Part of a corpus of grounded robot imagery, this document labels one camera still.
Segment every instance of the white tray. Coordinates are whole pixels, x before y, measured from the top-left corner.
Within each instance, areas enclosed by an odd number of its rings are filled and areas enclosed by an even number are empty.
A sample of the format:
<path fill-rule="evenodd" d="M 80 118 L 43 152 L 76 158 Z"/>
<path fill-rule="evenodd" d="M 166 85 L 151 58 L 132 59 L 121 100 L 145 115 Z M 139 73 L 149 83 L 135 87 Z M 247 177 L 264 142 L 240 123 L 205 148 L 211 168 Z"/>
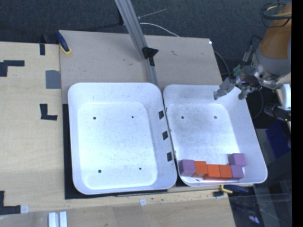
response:
<path fill-rule="evenodd" d="M 151 83 L 77 83 L 68 91 L 72 177 L 83 194 L 161 190 L 177 172 L 162 95 Z"/>
<path fill-rule="evenodd" d="M 214 100 L 219 86 L 168 85 L 163 98 L 177 162 L 183 159 L 228 163 L 228 155 L 244 153 L 247 165 L 240 180 L 215 181 L 181 177 L 189 186 L 261 183 L 267 178 L 266 164 L 245 100 L 234 88 Z"/>

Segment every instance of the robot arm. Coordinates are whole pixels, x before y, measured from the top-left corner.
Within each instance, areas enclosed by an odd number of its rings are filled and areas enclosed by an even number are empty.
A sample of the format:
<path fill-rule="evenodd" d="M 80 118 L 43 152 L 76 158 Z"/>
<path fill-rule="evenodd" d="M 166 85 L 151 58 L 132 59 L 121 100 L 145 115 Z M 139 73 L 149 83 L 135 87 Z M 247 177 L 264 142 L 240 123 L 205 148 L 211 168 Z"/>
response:
<path fill-rule="evenodd" d="M 278 14 L 268 15 L 273 8 L 283 7 Z M 259 47 L 252 55 L 250 65 L 245 65 L 250 53 L 245 53 L 242 63 L 233 71 L 235 79 L 226 78 L 220 88 L 214 92 L 214 99 L 226 95 L 234 87 L 241 89 L 239 99 L 244 99 L 249 93 L 269 89 L 282 89 L 287 106 L 275 105 L 265 107 L 265 112 L 280 120 L 290 121 L 291 111 L 291 10 L 290 3 L 267 4 L 262 8 L 262 18 L 272 22 L 261 40 Z"/>

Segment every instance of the orange block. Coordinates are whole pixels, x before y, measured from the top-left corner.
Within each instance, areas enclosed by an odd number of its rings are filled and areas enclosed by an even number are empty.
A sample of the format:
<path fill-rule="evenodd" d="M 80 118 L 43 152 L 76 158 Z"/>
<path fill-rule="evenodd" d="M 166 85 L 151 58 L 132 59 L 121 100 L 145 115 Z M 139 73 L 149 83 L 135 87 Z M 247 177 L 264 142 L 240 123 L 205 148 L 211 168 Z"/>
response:
<path fill-rule="evenodd" d="M 220 180 L 221 174 L 220 174 L 220 168 L 217 164 L 207 164 L 207 171 L 208 174 L 205 174 L 203 176 L 203 179 L 205 180 Z"/>
<path fill-rule="evenodd" d="M 232 178 L 232 169 L 230 165 L 219 165 L 221 179 L 227 180 Z"/>
<path fill-rule="evenodd" d="M 192 177 L 203 177 L 208 173 L 206 161 L 195 161 L 196 173 Z"/>

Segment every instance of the purple block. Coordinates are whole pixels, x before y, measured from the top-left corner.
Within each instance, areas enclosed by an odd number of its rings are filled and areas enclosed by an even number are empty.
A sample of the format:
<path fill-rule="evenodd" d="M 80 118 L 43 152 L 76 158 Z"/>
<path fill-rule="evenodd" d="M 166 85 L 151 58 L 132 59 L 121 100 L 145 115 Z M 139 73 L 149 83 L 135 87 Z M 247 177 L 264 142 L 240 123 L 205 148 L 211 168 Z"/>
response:
<path fill-rule="evenodd" d="M 180 176 L 192 176 L 196 172 L 194 160 L 181 160 L 179 162 Z"/>
<path fill-rule="evenodd" d="M 231 169 L 232 169 L 232 179 L 233 180 L 239 180 L 244 177 L 242 166 L 231 165 Z"/>
<path fill-rule="evenodd" d="M 243 153 L 233 153 L 228 156 L 230 165 L 246 166 L 246 160 Z"/>

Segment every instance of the cube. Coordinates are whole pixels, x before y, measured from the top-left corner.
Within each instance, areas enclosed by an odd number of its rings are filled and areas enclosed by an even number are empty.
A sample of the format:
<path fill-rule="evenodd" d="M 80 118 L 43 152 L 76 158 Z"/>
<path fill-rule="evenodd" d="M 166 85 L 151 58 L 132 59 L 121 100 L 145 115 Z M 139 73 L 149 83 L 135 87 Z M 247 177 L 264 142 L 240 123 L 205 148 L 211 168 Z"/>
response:
<path fill-rule="evenodd" d="M 219 165 L 221 179 L 228 180 L 232 178 L 232 169 L 229 165 Z"/>
<path fill-rule="evenodd" d="M 246 160 L 243 153 L 233 153 L 228 156 L 230 165 L 246 166 Z"/>
<path fill-rule="evenodd" d="M 194 160 L 181 160 L 179 162 L 180 176 L 192 176 L 196 172 Z"/>
<path fill-rule="evenodd" d="M 195 161 L 196 172 L 193 177 L 203 177 L 208 173 L 206 161 Z"/>
<path fill-rule="evenodd" d="M 217 164 L 207 164 L 208 173 L 203 176 L 205 180 L 220 180 L 220 168 Z"/>
<path fill-rule="evenodd" d="M 231 165 L 232 179 L 239 180 L 244 177 L 243 168 L 239 165 Z"/>

